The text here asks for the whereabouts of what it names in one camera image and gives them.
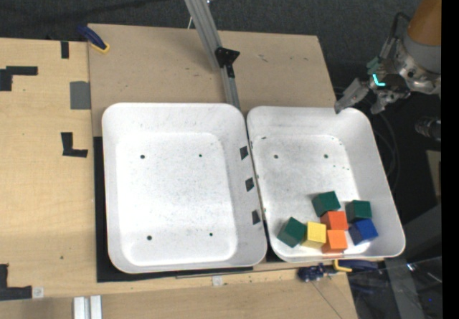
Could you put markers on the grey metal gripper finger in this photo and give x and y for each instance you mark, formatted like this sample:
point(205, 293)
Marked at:
point(381, 102)
point(351, 95)

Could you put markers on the black cylinder on white bracket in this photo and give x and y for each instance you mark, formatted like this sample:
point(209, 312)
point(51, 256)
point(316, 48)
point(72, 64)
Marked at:
point(428, 128)

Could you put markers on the orange cube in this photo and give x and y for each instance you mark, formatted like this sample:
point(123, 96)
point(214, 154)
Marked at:
point(335, 220)
point(337, 240)

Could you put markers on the yellow cube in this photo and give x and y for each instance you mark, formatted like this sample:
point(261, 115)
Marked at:
point(315, 233)

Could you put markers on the brown flat board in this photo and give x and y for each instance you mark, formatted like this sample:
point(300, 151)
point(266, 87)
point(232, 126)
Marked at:
point(161, 66)

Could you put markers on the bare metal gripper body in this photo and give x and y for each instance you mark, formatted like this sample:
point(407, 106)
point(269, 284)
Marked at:
point(412, 75)

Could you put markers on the green cube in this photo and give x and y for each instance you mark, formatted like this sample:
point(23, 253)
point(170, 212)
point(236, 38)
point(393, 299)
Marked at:
point(292, 231)
point(325, 203)
point(358, 210)

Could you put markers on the blue cube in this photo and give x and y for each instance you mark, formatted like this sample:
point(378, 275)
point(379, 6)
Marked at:
point(365, 229)

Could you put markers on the white plastic tray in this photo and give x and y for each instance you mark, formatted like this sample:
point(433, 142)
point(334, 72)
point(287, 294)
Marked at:
point(175, 199)
point(301, 167)

